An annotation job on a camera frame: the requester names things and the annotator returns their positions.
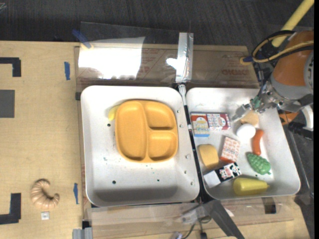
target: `white tray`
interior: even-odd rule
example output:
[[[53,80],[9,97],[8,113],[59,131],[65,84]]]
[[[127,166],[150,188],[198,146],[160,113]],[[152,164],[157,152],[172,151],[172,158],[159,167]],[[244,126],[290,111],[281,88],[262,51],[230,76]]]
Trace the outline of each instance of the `white tray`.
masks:
[[[170,160],[137,163],[116,148],[109,110],[127,100],[162,102],[174,112],[178,151]],[[189,202],[199,193],[187,122],[180,94],[172,88],[91,86],[81,94],[86,193],[96,206]]]
[[[259,90],[257,89],[226,89],[226,88],[194,88],[187,92],[186,100],[189,112],[221,112],[228,113],[230,117],[242,104],[246,104],[254,98]],[[243,177],[258,178],[265,180],[270,187],[262,195],[251,197],[270,197],[293,195],[299,191],[300,179],[290,152],[285,132],[276,109],[269,109],[259,115],[258,128],[265,133],[261,140],[261,156],[271,164],[271,175],[260,175],[254,172],[246,158],[246,152],[252,151],[251,140],[239,139],[235,132],[240,122],[231,122],[231,129],[228,131],[211,132],[209,137],[195,137],[196,148],[200,144],[212,144],[221,155],[224,136],[240,140],[241,147],[237,164],[243,173]],[[206,174],[203,163],[200,160],[202,174]],[[233,181],[224,182],[217,187],[209,188],[206,183],[207,193],[215,199],[240,199],[247,196],[237,196],[232,189]]]

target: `orange divided plate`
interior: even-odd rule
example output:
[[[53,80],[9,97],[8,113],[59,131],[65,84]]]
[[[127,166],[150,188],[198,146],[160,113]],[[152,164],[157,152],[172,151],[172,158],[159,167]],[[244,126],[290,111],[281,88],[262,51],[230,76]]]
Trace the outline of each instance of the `orange divided plate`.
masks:
[[[115,115],[118,151],[129,161],[158,162],[175,156],[178,133],[173,111],[159,102],[134,100]]]

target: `yellow object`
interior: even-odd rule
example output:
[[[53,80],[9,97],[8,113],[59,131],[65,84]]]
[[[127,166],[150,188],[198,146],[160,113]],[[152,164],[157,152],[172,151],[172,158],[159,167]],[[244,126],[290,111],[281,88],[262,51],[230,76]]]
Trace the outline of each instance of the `yellow object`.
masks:
[[[242,119],[240,119],[240,122],[242,124],[248,123],[253,126],[257,126],[259,122],[258,113],[256,113],[255,111],[250,111],[247,113],[247,115],[245,115]]]
[[[218,153],[216,148],[210,144],[202,144],[198,147],[201,160],[207,169],[213,169],[218,165]]]
[[[118,106],[114,106],[110,109],[109,114],[108,114],[109,121],[112,121],[115,119],[115,114],[116,114],[116,111],[118,110],[119,107],[120,106],[118,105]]]
[[[314,5],[314,3],[315,0],[303,0],[303,2],[299,5],[293,15],[291,15],[281,30],[293,30],[299,21],[305,16],[307,11]],[[286,37],[276,38],[273,40],[272,45],[279,47],[285,39]]]
[[[165,161],[174,157],[178,148],[173,111],[154,101],[121,104],[115,116],[115,137],[119,153],[129,161]]]
[[[237,178],[233,183],[233,189],[239,196],[257,195],[265,192],[268,187],[265,181],[249,178]]]

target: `cardboard surface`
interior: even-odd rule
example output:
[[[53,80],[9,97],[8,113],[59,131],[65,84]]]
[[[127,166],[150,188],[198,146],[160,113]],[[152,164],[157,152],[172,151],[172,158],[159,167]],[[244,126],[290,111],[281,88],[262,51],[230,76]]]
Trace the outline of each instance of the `cardboard surface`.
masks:
[[[76,43],[0,42],[0,56],[19,57],[22,77],[0,65],[0,88],[15,90],[15,117],[0,118],[0,214],[9,211],[10,194],[21,193],[21,220],[0,225],[1,238],[71,238],[81,227],[82,187],[75,77]],[[33,183],[46,178],[48,194],[60,195],[49,220],[33,205]],[[78,184],[79,204],[73,193]]]

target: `gray carpet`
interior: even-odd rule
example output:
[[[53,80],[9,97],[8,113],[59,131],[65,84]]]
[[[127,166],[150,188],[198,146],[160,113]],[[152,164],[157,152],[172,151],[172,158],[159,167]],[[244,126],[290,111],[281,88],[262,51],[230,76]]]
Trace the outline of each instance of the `gray carpet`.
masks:
[[[0,0],[0,40],[75,41],[72,29],[95,22],[191,31],[195,44],[245,45],[252,50],[264,37],[280,30],[302,0]],[[296,30],[314,27],[314,8]],[[314,188],[313,142],[287,137],[302,179],[301,194]],[[314,238],[313,201],[301,201]]]

